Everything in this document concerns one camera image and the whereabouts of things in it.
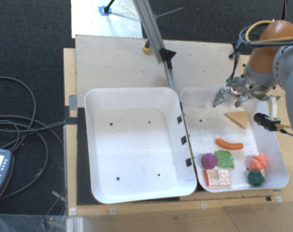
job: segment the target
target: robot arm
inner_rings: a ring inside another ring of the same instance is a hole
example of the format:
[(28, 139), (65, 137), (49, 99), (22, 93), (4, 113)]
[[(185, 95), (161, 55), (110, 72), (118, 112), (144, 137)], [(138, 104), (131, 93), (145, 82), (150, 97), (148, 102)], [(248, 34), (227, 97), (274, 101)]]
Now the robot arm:
[[(264, 29), (259, 42), (270, 42), (271, 39), (293, 37), (293, 24), (287, 21), (275, 21)], [(259, 99), (274, 103), (267, 92), (279, 84), (286, 92), (286, 107), (293, 129), (293, 46), (268, 46), (255, 48), (245, 66), (241, 77), (235, 77), (229, 88), (221, 88), (213, 106), (222, 103), (232, 95), (236, 98), (235, 106), (239, 107), (249, 99)], [(271, 131), (279, 131), (276, 124), (280, 123), (275, 115), (257, 115), (254, 120)]]

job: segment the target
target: handheld device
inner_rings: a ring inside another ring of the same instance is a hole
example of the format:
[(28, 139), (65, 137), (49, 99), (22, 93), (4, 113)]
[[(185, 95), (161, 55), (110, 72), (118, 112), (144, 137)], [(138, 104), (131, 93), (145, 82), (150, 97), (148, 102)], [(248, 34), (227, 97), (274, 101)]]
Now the handheld device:
[(13, 169), (14, 156), (9, 150), (0, 149), (0, 196), (4, 192)]

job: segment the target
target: blue tape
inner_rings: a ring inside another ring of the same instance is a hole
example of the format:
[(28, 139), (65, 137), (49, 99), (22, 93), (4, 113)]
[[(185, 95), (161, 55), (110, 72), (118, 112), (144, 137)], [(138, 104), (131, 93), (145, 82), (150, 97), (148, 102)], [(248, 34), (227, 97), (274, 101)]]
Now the blue tape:
[(100, 13), (101, 15), (110, 15), (110, 14), (112, 14), (112, 10), (111, 10), (111, 8), (109, 8), (108, 13), (105, 13), (105, 12), (103, 11), (103, 9), (104, 9), (105, 7), (106, 7), (106, 6), (100, 6), (100, 7), (98, 7), (99, 13)]

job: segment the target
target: wooden table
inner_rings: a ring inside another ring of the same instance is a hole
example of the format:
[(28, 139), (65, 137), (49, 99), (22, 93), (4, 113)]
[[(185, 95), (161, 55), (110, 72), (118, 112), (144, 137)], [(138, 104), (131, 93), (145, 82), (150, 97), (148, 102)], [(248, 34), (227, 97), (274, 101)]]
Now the wooden table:
[[(143, 40), (135, 41), (141, 41), (139, 44), (141, 46), (143, 45)], [(221, 44), (203, 44), (205, 47), (213, 48), (213, 52), (209, 51), (210, 56), (202, 60), (205, 61), (205, 65), (208, 65), (206, 59), (210, 62), (218, 61), (216, 60), (216, 56), (218, 55), (216, 51), (218, 49), (219, 51), (227, 51), (227, 48)], [(65, 106), (69, 106), (69, 97), (79, 93), (77, 92), (76, 81), (76, 55), (75, 49), (65, 48), (63, 53)], [(190, 55), (188, 54), (189, 57), (182, 59), (182, 61), (188, 61), (187, 59), (190, 59)], [(248, 56), (240, 57), (238, 65), (241, 72), (243, 64), (248, 59)], [(228, 62), (227, 60), (220, 60), (220, 63), (227, 65)], [(231, 72), (231, 66), (232, 61), (228, 63), (228, 72)], [(288, 125), (289, 120), (286, 113), (284, 91), (278, 87), (270, 93), (282, 97), (278, 101), (278, 117), (281, 118), (283, 124)], [(69, 114), (70, 117), (77, 117), (77, 110), (69, 110)], [(96, 227), (101, 228), (101, 230), (94, 231), (133, 231), (138, 224), (143, 228), (139, 231), (200, 231), (198, 228), (202, 227), (209, 228), (205, 229), (205, 231), (219, 231), (219, 229), (220, 231), (226, 231), (225, 228), (229, 228), (231, 231), (251, 231), (246, 230), (246, 228), (254, 228), (253, 225), (251, 227), (247, 223), (247, 217), (250, 217), (254, 221), (255, 226), (262, 225), (266, 229), (264, 231), (279, 228), (277, 226), (279, 219), (283, 220), (285, 218), (286, 222), (282, 222), (282, 225), (286, 224), (286, 231), (289, 231), (289, 228), (293, 228), (293, 138), (277, 133), (277, 139), (290, 176), (288, 185), (279, 190), (260, 189), (226, 193), (210, 193), (204, 191), (181, 197), (180, 201), (177, 202), (77, 205), (77, 125), (67, 124), (65, 161), (67, 165), (66, 182), (68, 186), (67, 199), (69, 215), (84, 217), (100, 215), (94, 219), (87, 219), (85, 223), (86, 226), (91, 228), (95, 222)], [(283, 202), (278, 203), (276, 197), (280, 197)]]

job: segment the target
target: dark floor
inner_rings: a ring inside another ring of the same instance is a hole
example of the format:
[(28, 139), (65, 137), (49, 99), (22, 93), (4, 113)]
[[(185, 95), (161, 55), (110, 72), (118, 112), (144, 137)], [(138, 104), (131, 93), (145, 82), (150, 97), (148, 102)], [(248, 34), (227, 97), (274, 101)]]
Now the dark floor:
[[(163, 16), (158, 24), (165, 39), (229, 43), (239, 31), (263, 19), (281, 19), (283, 0), (150, 0), (153, 12)], [(288, 0), (287, 20), (293, 22), (293, 0)], [(71, 39), (70, 0), (0, 0), (0, 76), (17, 78), (33, 91), (36, 119), (51, 124), (64, 120), (62, 50), (74, 47)], [(30, 117), (30, 95), (18, 84), (0, 80), (0, 115)], [(62, 137), (62, 127), (55, 130)], [(57, 140), (43, 133), (49, 146), (47, 168), (32, 186), (0, 200), (0, 213), (46, 214), (64, 190), (63, 152)], [(0, 147), (13, 136), (0, 133)], [(45, 150), (35, 135), (29, 136), (15, 155), (13, 176), (4, 195), (34, 179), (44, 164)], [(58, 215), (60, 202), (51, 214)]]

